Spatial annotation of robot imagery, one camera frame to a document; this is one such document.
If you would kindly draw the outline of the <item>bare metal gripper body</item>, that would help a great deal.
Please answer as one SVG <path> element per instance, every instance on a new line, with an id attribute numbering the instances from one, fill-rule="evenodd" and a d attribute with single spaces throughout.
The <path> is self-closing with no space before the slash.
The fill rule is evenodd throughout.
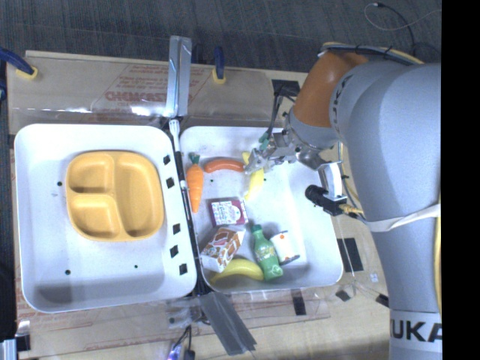
<path id="1" fill-rule="evenodd" d="M 277 165 L 299 162 L 312 170 L 318 170 L 327 163 L 320 154 L 321 149 L 298 138 L 293 130 L 282 130 L 270 135 L 265 133 L 261 141 L 262 159 L 275 158 Z"/>

